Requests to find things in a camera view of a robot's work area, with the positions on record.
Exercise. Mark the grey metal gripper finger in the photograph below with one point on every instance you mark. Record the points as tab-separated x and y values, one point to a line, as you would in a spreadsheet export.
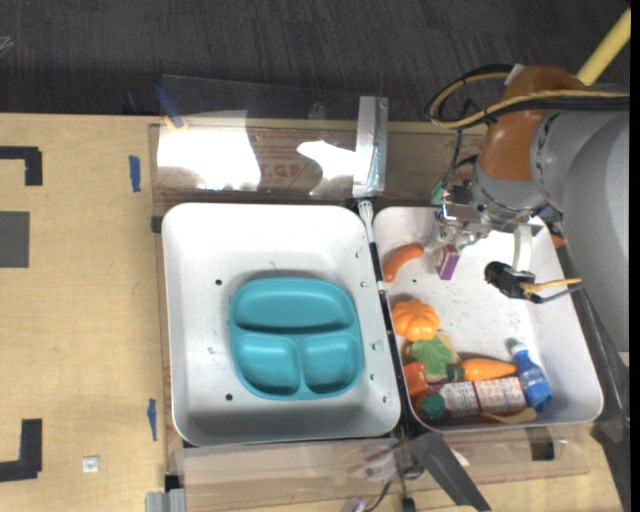
467	240
446	235

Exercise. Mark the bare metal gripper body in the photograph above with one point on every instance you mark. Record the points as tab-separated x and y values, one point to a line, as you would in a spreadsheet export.
467	207

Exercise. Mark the purple carton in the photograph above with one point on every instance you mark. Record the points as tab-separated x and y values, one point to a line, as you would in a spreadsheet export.
447	262

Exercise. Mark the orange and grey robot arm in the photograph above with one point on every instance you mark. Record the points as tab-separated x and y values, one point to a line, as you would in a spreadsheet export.
585	165

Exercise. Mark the orange sausage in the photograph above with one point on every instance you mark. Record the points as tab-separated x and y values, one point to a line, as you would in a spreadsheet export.
400	259

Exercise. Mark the white plastic tray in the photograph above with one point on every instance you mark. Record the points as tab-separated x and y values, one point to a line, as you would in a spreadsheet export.
200	280
480	310

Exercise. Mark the orange pumpkin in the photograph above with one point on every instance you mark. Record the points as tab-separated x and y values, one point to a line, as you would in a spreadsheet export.
415	320

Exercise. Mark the green lettuce leaf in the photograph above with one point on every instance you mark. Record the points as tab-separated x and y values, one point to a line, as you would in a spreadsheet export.
432	356

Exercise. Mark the orange carrot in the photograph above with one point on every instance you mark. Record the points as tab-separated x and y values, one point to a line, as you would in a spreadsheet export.
487	370

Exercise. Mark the red orange toy pepper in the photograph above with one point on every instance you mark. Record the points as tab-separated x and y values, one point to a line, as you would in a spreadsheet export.
416	379

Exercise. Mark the blue plastic bottle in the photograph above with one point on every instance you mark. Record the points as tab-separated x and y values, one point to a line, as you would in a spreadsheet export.
532	377

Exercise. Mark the red fruit with green top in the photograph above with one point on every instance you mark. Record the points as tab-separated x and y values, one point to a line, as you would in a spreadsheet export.
432	406

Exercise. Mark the blue divided plate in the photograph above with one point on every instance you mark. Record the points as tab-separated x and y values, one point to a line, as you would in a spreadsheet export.
295	337

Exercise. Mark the tan wooden spoon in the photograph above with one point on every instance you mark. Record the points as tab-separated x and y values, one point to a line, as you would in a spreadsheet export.
517	416

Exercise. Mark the yellow pole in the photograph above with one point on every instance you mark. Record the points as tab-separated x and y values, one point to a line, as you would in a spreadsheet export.
602	47

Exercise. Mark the small white square block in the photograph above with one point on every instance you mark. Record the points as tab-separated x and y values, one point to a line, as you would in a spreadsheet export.
90	464

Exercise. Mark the black cylinder on white bracket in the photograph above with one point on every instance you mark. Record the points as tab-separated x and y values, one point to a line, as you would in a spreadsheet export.
507	280

